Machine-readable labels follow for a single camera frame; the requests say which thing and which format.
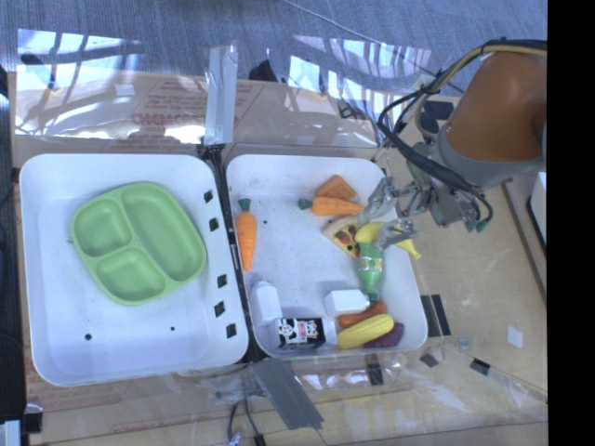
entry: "green plate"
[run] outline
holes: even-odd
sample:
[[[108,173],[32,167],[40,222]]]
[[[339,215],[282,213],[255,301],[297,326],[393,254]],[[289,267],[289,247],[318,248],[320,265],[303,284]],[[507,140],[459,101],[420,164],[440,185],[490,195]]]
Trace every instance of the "green plate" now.
[[[124,185],[85,203],[73,216],[79,255],[106,295],[138,305],[166,295],[206,266],[200,233],[160,185]]]

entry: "toy pizza slice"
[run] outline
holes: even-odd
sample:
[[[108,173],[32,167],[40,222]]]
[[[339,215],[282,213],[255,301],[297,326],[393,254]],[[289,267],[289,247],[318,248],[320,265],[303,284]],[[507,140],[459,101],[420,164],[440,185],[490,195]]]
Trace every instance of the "toy pizza slice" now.
[[[332,241],[347,256],[357,259],[360,256],[360,245],[355,241],[357,233],[357,215],[343,216],[329,224],[323,235]]]

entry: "orange toy vegetable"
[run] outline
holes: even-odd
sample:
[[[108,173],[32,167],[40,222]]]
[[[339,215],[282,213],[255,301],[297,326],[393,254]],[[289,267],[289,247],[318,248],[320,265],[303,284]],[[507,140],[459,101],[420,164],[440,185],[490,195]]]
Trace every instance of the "orange toy vegetable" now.
[[[312,201],[301,198],[297,205],[302,210],[311,208],[315,215],[351,215],[365,208],[362,204],[332,197],[316,197]]]
[[[341,314],[338,316],[337,320],[341,328],[347,329],[348,327],[351,327],[358,322],[365,321],[366,319],[370,319],[377,314],[385,314],[386,311],[387,305],[382,301],[377,301],[363,312],[358,314]]]
[[[252,259],[257,245],[257,219],[250,213],[250,199],[243,198],[238,201],[242,213],[235,218],[235,229],[240,246],[240,258],[244,271],[252,269]]]

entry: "yellow toy banana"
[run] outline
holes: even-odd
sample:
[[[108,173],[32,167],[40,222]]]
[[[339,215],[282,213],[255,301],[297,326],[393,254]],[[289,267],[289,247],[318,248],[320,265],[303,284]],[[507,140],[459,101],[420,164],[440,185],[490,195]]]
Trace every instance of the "yellow toy banana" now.
[[[366,225],[363,225],[355,233],[355,241],[358,243],[372,243],[378,237],[378,231],[384,225],[384,221],[372,221]],[[395,246],[399,246],[404,249],[407,253],[413,256],[414,259],[420,259],[421,254],[417,252],[413,245],[413,240],[405,240],[403,242],[396,243]]]

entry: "yellow toy corn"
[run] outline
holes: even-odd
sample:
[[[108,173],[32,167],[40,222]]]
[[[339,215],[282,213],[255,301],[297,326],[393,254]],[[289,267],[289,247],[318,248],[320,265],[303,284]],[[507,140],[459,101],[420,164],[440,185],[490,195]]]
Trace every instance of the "yellow toy corn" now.
[[[390,314],[377,314],[342,330],[337,334],[338,347],[354,348],[387,334],[394,327],[394,319]]]

